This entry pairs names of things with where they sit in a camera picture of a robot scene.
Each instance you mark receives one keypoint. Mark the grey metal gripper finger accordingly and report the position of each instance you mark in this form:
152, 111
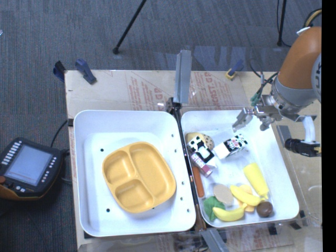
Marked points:
242, 119
265, 123

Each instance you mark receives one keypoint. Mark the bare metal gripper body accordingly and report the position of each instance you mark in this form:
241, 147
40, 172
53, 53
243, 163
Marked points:
270, 109

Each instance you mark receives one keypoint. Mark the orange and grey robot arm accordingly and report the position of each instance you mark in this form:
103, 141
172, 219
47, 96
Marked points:
299, 62

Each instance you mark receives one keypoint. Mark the white carton with flower print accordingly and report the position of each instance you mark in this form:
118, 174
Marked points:
231, 147

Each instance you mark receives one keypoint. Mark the chocolate chip biscuit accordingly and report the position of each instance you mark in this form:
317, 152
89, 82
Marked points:
210, 142

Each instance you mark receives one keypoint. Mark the black and white cow carton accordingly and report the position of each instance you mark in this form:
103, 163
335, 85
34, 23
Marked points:
200, 147

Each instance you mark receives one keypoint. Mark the white plastic tray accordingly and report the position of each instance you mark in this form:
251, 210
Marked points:
105, 214
278, 177

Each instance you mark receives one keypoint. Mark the yellow mustard bottle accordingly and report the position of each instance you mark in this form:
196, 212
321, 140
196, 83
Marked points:
256, 178

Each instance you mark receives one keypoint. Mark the pink carton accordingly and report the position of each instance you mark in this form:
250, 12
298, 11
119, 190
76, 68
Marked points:
202, 165

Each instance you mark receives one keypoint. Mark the yellow banana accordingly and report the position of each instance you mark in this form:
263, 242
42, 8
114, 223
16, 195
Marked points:
245, 195
228, 215

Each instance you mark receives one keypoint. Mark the orange sausage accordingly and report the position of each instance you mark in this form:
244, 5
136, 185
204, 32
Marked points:
199, 182

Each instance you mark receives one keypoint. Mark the brown round doughnut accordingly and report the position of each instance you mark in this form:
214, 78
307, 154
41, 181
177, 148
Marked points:
264, 209

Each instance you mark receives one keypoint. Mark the orange crisp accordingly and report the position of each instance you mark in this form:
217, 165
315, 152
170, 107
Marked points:
249, 208

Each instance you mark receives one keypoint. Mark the green lettuce leaf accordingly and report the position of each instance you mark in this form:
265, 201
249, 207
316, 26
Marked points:
210, 205

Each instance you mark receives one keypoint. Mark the black tripod leg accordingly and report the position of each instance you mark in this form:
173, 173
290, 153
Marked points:
134, 17
283, 17

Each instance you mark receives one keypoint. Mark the yellow divided plate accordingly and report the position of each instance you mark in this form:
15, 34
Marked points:
147, 167

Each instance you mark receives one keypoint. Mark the brown cardboard board red print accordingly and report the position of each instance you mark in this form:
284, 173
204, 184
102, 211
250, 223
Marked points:
105, 93

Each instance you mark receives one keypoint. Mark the black cylinder on white bracket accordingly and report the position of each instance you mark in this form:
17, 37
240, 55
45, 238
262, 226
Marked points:
309, 132

